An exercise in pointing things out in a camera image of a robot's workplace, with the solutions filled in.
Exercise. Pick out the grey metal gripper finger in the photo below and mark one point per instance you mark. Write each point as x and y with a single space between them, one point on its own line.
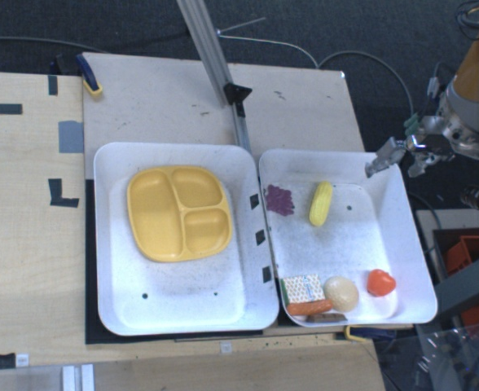
388 153
419 165

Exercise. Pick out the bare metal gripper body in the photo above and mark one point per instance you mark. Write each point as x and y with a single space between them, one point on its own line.
447 137

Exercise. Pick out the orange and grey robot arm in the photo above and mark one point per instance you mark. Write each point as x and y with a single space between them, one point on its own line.
467 80

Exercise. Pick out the yellow corn cob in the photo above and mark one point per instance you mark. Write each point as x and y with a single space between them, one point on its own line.
321 204

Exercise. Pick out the white plastic tray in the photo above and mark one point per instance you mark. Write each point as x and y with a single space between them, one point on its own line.
345 247
182 291

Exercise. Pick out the purple grapes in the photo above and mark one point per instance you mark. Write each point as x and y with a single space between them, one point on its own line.
279 200

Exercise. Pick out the orange bell pepper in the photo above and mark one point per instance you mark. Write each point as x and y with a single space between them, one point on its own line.
380 283

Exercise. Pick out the beige bread roll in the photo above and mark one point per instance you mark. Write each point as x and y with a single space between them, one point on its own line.
342 293

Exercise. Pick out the white carton with orange print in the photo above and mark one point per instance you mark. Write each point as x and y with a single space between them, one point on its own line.
304 288

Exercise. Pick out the orange sausage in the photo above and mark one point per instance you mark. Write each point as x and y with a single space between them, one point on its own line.
308 308

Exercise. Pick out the brown chocolate bar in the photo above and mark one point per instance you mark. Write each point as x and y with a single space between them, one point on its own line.
327 317

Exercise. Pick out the yellow divided plate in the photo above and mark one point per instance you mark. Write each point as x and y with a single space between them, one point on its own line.
162 214

